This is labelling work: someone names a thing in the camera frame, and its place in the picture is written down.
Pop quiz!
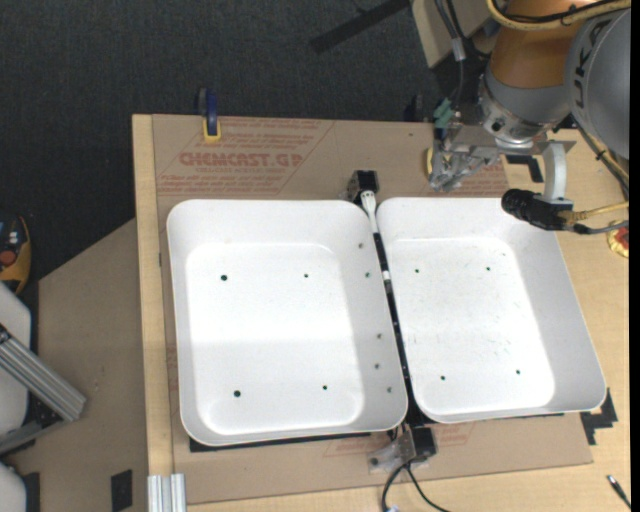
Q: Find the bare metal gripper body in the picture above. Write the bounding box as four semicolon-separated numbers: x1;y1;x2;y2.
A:
438;92;549;164

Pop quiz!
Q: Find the thin black and white rod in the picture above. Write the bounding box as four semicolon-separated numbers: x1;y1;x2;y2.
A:
360;191;414;427

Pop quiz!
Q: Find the white plastic tray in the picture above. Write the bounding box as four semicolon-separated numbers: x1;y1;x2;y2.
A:
165;198;410;447
374;196;608;425

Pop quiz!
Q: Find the brown cardboard board red print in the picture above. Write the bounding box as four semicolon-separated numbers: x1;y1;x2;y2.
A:
151;113;595;505

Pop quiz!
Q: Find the black cylinder on white bracket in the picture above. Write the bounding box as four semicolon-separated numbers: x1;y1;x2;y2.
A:
501;140;576;232

